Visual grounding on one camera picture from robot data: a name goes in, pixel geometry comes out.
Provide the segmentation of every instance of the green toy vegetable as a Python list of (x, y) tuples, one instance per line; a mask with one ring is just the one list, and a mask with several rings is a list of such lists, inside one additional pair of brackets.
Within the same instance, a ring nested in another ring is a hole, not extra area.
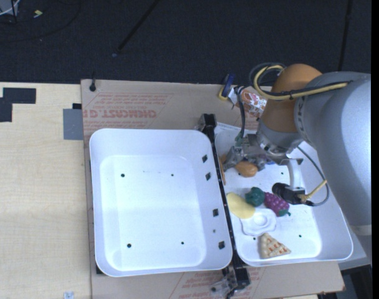
[(265, 193), (258, 187), (252, 187), (250, 192), (245, 194), (246, 202), (255, 207), (260, 206), (265, 199)]

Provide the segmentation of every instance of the dark floor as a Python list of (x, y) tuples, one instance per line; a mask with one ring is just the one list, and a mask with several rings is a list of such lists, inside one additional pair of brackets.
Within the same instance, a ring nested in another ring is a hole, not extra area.
[(246, 84), (264, 62), (371, 71), (372, 0), (160, 0), (145, 17), (154, 1), (21, 0), (0, 16), (0, 81)]

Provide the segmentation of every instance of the cardboard sheet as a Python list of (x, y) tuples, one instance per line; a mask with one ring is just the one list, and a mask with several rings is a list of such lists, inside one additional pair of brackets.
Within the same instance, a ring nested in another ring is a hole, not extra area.
[[(91, 83), (91, 80), (81, 82), (93, 298), (215, 298), (210, 296), (210, 286), (223, 277), (221, 271), (123, 278), (97, 273), (88, 142), (100, 128), (194, 129), (203, 113), (215, 114), (220, 123), (241, 126), (239, 108), (218, 98), (222, 85), (97, 80), (95, 91), (91, 91)], [(247, 129), (255, 130), (257, 124), (255, 117), (246, 116)], [(344, 289), (336, 262), (248, 267), (248, 272), (251, 285), (238, 292), (237, 299), (290, 297)]]

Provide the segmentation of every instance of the plastic tray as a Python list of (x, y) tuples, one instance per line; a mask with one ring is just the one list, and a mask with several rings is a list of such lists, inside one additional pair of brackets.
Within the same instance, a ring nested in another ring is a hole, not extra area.
[(210, 140), (195, 130), (90, 138), (95, 258), (113, 277), (216, 270), (232, 259)]
[[(238, 130), (231, 128), (224, 130), (219, 126), (215, 130), (215, 145), (218, 155), (221, 156), (229, 151), (235, 142)], [(306, 150), (313, 150), (309, 145)], [(304, 158), (301, 164), (301, 186), (310, 193), (320, 184), (322, 178), (311, 162), (298, 150), (289, 156), (292, 158)], [(263, 191), (272, 192), (274, 183), (290, 184), (287, 166), (267, 164), (252, 178), (240, 176), (235, 168), (225, 172), (225, 192), (234, 192), (245, 197), (253, 186)], [(325, 198), (325, 188), (312, 197), (312, 201), (319, 202)], [(268, 233), (282, 244), (287, 246), (290, 254), (273, 257), (270, 259), (260, 258), (260, 235), (248, 235), (243, 231), (241, 220), (231, 214), (233, 234), (238, 255), (248, 265), (259, 267), (268, 265), (282, 265), (286, 263), (315, 262), (324, 260), (342, 260), (350, 257), (353, 251), (353, 243), (342, 211), (330, 194), (327, 202), (321, 206), (310, 207), (305, 205), (293, 205), (289, 209), (291, 215), (276, 218), (276, 227)]]

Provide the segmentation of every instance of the pizza slice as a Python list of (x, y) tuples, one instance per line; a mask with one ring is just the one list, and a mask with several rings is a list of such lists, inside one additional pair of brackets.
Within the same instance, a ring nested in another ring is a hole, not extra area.
[(271, 258), (291, 253), (285, 245), (278, 242), (274, 237), (265, 232), (261, 235), (261, 258)]

